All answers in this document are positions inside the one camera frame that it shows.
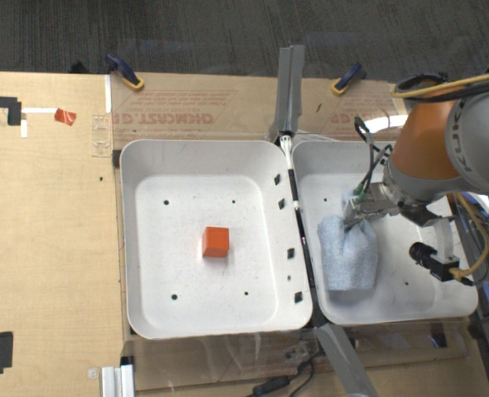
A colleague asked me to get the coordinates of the orange cube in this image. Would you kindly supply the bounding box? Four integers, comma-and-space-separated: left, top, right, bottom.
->
201, 226, 231, 259

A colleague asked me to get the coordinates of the light blue cloth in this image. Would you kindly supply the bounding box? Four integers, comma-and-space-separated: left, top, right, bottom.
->
316, 188, 379, 292

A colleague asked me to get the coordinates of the brown cardboard board red print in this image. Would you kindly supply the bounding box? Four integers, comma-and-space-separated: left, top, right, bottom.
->
110, 71, 479, 391

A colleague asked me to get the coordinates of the white plastic tray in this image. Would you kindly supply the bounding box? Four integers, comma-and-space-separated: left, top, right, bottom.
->
291, 140, 480, 327
118, 138, 314, 341

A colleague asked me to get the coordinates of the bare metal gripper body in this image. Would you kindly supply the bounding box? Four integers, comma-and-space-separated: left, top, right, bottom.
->
346, 181, 443, 228

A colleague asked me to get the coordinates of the black cylinder on white bracket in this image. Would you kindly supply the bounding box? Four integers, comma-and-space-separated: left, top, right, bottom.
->
408, 217, 461, 283

